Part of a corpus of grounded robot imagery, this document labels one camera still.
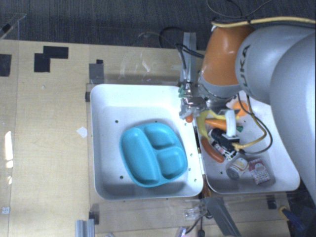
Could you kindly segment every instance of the blue plate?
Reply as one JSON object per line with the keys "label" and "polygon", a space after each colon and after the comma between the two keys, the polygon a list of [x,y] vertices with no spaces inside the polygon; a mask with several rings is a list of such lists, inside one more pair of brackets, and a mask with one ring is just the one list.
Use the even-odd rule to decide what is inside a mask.
{"label": "blue plate", "polygon": [[142,187],[168,183],[188,167],[179,138],[163,123],[148,123],[126,130],[119,148],[129,176]]}

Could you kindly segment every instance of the white sticker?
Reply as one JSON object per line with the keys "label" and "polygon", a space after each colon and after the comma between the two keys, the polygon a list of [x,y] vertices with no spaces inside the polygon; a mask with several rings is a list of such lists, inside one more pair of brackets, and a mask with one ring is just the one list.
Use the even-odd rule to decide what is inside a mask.
{"label": "white sticker", "polygon": [[82,126],[77,130],[77,133],[80,134],[82,138],[85,138],[88,135],[88,130]]}
{"label": "white sticker", "polygon": [[10,214],[10,207],[2,207],[2,214]]}

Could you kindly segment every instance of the wooden table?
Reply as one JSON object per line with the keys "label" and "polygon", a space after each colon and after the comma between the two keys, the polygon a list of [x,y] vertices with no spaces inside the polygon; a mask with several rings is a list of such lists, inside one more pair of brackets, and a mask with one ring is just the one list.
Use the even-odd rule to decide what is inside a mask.
{"label": "wooden table", "polygon": [[[177,80],[181,61],[170,49],[13,40],[2,40],[0,45],[0,53],[12,54],[11,75],[0,78],[0,104],[6,103],[0,117],[14,117],[0,130],[1,137],[11,130],[14,143],[13,168],[8,171],[3,157],[0,161],[0,178],[12,176],[12,183],[0,191],[1,206],[10,206],[10,214],[0,216],[0,236],[75,236],[76,220],[87,220],[90,210],[87,137],[77,132],[81,127],[89,129],[85,102],[89,63],[102,59],[109,79],[138,80],[147,73],[170,82]],[[51,59],[50,73],[35,73],[34,54],[43,53],[44,45],[69,47],[69,58]],[[242,235],[290,236],[287,223],[264,202],[230,203]],[[277,199],[279,205],[286,203],[285,198]],[[130,217],[137,220],[137,214]],[[119,226],[118,221],[111,224]],[[204,229],[207,237],[222,236],[214,220],[205,221]],[[114,235],[174,237],[176,231],[174,225]]]}

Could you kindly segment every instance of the gray floor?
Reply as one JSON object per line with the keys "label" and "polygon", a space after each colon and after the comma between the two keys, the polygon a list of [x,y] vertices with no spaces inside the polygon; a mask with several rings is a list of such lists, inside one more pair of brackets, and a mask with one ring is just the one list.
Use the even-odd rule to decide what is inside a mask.
{"label": "gray floor", "polygon": [[[247,14],[267,0],[233,1]],[[232,3],[210,3],[224,14],[239,16]],[[0,23],[13,13],[27,14],[21,25],[23,40],[143,45],[137,38],[141,33],[159,33],[164,27],[175,26],[196,32],[199,49],[205,49],[210,22],[218,17],[206,0],[0,0]],[[274,0],[251,18],[288,15],[315,19],[315,13],[316,0]],[[182,41],[180,31],[166,34],[173,42]],[[157,46],[157,38],[150,45]]]}

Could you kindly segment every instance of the can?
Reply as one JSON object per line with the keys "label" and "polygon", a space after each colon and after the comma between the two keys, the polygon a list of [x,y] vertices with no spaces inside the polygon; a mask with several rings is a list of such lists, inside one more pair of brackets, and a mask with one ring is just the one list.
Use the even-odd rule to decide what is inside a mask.
{"label": "can", "polygon": [[238,180],[248,169],[248,161],[242,157],[238,157],[227,169],[226,173],[229,178]]}

